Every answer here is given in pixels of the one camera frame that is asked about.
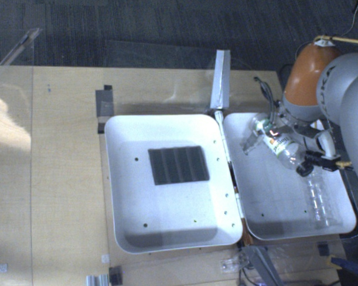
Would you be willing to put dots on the black ribbed flat rectangle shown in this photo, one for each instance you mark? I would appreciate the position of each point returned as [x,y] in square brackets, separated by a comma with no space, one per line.
[178,165]

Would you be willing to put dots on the clear bottle with green label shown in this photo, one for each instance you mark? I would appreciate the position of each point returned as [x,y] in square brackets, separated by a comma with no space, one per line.
[284,149]

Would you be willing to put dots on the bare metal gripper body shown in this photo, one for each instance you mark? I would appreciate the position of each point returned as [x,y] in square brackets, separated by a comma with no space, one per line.
[284,121]

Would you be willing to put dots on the white plastic tray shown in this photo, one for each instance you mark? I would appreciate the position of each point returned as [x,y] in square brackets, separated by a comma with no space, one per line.
[175,213]
[274,194]

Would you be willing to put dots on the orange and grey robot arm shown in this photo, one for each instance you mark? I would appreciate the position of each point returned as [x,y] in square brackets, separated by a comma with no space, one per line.
[338,84]

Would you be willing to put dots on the clear plastic bottle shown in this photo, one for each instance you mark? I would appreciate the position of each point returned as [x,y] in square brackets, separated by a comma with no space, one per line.
[320,200]

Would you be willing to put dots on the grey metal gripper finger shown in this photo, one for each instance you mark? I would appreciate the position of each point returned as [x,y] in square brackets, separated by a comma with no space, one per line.
[250,143]

